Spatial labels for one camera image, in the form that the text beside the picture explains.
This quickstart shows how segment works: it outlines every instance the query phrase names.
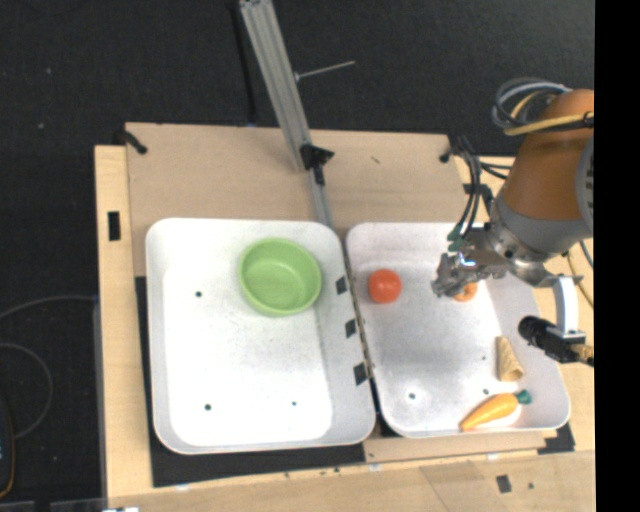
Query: green plate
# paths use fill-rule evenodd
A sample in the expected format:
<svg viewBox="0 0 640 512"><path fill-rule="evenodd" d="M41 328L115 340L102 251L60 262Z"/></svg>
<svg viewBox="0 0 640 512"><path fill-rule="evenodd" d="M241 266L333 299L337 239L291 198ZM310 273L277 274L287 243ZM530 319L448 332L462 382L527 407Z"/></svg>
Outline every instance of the green plate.
<svg viewBox="0 0 640 512"><path fill-rule="evenodd" d="M284 238L249 246L240 257L238 273L249 304L270 316L304 311L322 289L318 262L304 247Z"/></svg>

